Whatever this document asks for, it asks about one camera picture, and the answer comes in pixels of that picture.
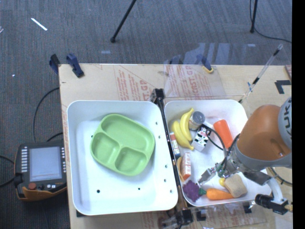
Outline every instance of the gray carpet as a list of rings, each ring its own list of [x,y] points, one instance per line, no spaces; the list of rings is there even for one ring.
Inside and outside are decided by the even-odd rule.
[[[292,0],[137,0],[111,43],[132,0],[0,0],[0,155],[14,160],[20,144],[47,141],[62,131],[59,91],[49,66],[74,53],[79,63],[292,64]],[[31,18],[47,28],[45,31]],[[14,165],[0,158],[0,184]],[[13,183],[0,187],[0,228],[70,228],[67,193],[41,202],[18,200]]]

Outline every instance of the wooden table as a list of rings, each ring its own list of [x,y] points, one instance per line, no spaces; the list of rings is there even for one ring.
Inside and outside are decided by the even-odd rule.
[[[166,100],[224,99],[239,100],[263,65],[214,65],[209,74],[199,65],[163,64],[80,64],[84,76],[78,78],[69,64],[59,66],[62,120],[66,149],[70,222],[72,229],[159,229],[166,219],[164,211],[132,214],[110,214],[78,217],[72,201],[67,108],[76,100],[140,100],[147,101],[153,89],[163,88]],[[248,117],[261,105],[281,106],[292,95],[284,66],[269,66],[253,92],[243,102]],[[292,170],[277,168],[282,178],[292,181]],[[281,185],[283,196],[292,201],[292,187]],[[194,221],[187,229],[202,228],[293,228],[293,214],[273,213],[254,205],[250,214],[230,214],[219,208],[206,221]]]

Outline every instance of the banana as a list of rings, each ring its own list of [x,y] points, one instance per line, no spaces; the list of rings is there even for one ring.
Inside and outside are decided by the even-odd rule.
[[[182,133],[188,141],[192,141],[192,135],[191,135],[190,129],[189,129],[189,120],[192,115],[192,112],[194,112],[193,108],[191,108],[190,111],[185,112],[181,116],[181,119],[180,119],[180,127],[182,130]]]
[[[180,124],[177,120],[175,120],[172,124],[172,131],[175,133],[177,143],[182,147],[188,147],[190,150],[193,150],[194,147],[190,145],[189,141],[183,135],[181,131]]]

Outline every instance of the green plate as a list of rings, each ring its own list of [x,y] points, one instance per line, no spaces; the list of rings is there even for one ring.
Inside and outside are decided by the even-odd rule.
[[[101,165],[127,176],[141,173],[155,146],[150,130],[121,114],[108,114],[95,131],[90,151]]]

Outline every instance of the orange carrot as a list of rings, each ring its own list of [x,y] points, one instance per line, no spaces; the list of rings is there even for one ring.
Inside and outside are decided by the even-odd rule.
[[[206,190],[206,196],[210,200],[221,200],[234,198],[231,193],[225,192],[216,188],[208,188]]]

